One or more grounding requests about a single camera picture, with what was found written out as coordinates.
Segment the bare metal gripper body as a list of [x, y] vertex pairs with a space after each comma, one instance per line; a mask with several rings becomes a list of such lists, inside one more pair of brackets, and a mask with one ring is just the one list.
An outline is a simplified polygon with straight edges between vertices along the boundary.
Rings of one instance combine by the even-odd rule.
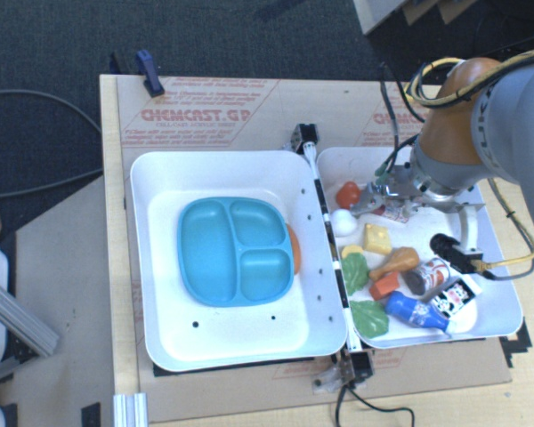
[[475, 167], [434, 163], [382, 163], [367, 185], [367, 205], [457, 206], [457, 196], [475, 184]]

